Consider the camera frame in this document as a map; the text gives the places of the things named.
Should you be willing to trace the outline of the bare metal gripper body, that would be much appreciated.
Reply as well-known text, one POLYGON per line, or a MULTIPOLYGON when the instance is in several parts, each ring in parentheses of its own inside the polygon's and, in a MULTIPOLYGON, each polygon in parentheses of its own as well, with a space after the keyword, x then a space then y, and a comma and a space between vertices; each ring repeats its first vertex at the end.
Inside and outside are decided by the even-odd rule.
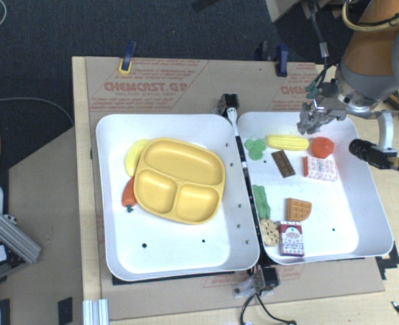
POLYGON ((323 83, 322 92, 316 98, 316 107, 326 116, 343 120, 348 114, 369 118, 379 100, 363 96, 347 82, 323 83))

